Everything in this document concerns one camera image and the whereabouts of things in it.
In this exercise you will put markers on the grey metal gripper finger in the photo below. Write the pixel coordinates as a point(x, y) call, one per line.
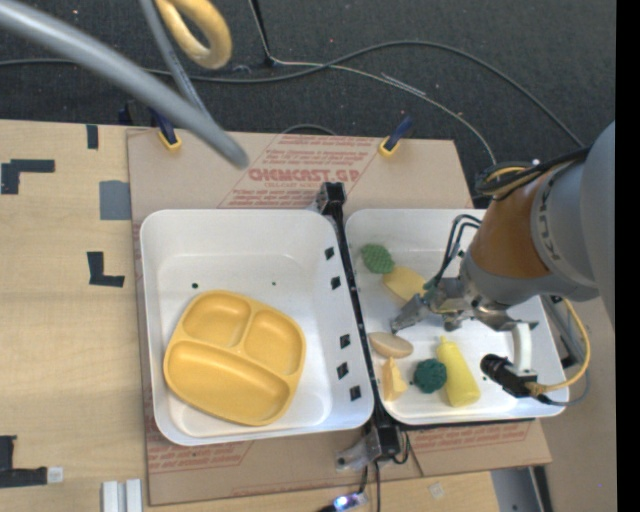
point(452, 322)
point(410, 315)

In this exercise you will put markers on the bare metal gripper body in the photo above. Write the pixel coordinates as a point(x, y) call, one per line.
point(457, 297)

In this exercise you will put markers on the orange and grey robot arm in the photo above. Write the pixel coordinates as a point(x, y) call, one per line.
point(560, 225)

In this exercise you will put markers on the yellow toy food piece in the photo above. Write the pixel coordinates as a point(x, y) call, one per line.
point(402, 282)

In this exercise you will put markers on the beige toy bread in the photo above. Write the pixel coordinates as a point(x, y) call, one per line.
point(390, 345)

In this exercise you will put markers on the yellow squeeze bottle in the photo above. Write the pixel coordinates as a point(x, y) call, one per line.
point(457, 377)

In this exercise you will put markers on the green toy broccoli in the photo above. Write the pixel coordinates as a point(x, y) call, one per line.
point(430, 376)

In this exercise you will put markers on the green bumpy toy vegetable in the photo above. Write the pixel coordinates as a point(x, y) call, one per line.
point(377, 259)

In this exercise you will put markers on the yellow toy cheese wedge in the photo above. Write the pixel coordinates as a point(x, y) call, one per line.
point(392, 382)

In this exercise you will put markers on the white plastic tray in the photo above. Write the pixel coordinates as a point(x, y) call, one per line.
point(500, 405)
point(240, 240)

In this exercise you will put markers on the yellow divided plate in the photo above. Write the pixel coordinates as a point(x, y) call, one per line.
point(225, 370)

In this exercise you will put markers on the brown cardboard board red print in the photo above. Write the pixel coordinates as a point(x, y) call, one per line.
point(200, 180)

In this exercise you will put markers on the black cylinder on white bracket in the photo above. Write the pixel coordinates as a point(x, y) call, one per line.
point(505, 372)

